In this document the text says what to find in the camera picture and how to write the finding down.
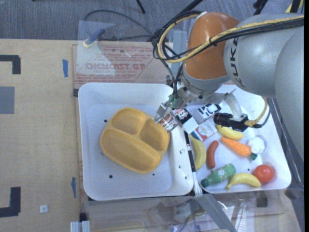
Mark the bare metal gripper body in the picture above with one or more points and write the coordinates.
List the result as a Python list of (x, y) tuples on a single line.
[(190, 96)]

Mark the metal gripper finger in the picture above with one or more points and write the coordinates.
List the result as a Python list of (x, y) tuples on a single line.
[(161, 111)]

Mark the red and white can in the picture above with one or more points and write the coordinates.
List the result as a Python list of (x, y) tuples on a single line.
[(169, 124)]

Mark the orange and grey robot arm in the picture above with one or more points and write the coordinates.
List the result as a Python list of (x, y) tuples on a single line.
[(256, 57)]

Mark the white blue red carton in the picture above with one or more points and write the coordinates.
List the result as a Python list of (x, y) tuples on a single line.
[(204, 130)]

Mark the brown cardboard board red print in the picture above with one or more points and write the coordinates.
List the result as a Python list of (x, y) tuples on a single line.
[(147, 75)]

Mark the orange divided plate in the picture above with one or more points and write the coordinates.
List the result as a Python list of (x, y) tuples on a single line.
[(131, 144)]

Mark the yellow banana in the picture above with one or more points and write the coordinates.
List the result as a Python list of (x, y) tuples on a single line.
[(231, 133), (245, 179), (200, 152)]

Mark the thin black and white rod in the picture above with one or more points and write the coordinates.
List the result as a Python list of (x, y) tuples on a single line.
[(192, 162)]

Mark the red sausage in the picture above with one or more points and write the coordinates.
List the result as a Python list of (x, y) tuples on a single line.
[(212, 155)]

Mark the orange carrot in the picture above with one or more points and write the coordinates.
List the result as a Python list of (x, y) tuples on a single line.
[(237, 147)]

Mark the white plastic tray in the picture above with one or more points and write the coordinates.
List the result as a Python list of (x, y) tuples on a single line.
[(231, 164), (135, 187)]

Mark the white garlic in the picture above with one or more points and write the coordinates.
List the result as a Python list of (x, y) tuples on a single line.
[(256, 145)]

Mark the green bottle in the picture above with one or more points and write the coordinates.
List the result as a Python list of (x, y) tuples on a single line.
[(220, 175)]

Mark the red tomato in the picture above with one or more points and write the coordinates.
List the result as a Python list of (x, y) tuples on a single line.
[(264, 173)]

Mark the black cylinder on white bracket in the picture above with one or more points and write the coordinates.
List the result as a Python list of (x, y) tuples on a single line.
[(227, 120)]

